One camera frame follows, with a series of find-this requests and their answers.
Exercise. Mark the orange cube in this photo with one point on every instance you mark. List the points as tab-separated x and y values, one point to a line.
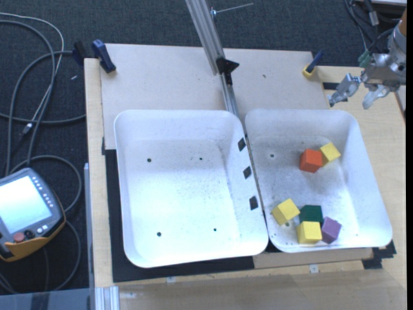
310	161

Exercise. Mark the thin rod between trays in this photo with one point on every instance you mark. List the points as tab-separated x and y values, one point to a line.
230	99

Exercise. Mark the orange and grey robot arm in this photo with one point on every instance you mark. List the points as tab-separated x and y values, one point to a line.
398	40

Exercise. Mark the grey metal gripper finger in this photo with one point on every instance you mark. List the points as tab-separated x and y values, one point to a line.
374	96
346	86

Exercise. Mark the purple cube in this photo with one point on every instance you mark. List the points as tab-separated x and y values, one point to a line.
331	230

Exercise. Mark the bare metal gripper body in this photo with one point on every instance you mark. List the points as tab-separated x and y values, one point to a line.
385	68

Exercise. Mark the white plastic tray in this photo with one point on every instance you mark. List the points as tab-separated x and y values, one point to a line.
322	189
180	192

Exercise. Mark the green cube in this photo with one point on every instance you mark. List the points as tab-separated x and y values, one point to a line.
311	213

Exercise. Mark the yellow cube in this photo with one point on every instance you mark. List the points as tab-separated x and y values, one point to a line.
331	152
285	210
309	232

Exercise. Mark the pale wood flat board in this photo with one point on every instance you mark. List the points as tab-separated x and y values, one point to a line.
161	82

